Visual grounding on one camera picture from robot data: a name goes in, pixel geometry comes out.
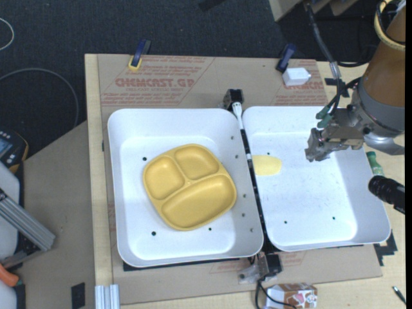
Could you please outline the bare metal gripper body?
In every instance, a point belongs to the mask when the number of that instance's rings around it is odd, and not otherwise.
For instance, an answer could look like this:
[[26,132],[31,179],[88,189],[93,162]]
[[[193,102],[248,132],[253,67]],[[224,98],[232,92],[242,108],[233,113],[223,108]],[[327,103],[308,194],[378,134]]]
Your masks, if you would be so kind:
[[404,146],[394,138],[402,132],[378,121],[360,106],[339,108],[323,129],[323,142],[333,145],[333,151],[348,148],[359,150],[364,144],[389,155],[403,155]]

